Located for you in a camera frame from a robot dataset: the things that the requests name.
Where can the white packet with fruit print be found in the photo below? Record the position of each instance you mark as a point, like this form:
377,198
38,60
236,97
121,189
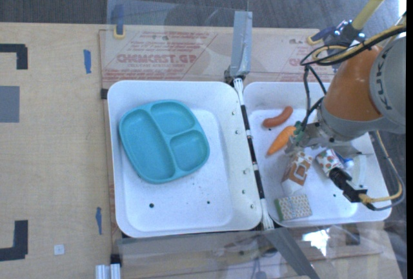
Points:
327,162

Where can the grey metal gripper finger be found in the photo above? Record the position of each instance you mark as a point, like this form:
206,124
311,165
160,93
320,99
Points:
289,149

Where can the green patterned packet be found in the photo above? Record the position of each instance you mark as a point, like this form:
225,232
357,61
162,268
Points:
293,207

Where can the white plastic tray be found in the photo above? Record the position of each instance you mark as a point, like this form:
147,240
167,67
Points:
322,203
180,206

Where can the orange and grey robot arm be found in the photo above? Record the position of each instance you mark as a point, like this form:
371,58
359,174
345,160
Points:
355,90

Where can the brown and white carton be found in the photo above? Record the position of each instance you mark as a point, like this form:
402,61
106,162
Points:
297,174

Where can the blue divided plate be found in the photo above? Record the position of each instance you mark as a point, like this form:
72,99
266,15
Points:
151,145

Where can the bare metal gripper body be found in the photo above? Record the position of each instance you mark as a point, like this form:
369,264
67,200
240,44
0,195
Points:
311,137

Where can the orange carrot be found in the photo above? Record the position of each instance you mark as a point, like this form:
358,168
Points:
280,140

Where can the black cylinder on white bracket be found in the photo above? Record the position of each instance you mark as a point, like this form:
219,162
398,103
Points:
346,184

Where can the brown cardboard board red print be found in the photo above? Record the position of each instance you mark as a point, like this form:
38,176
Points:
180,55

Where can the red sausage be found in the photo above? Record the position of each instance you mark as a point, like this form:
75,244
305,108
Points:
277,119

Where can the thin black and white rod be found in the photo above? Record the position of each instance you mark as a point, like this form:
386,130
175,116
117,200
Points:
252,151

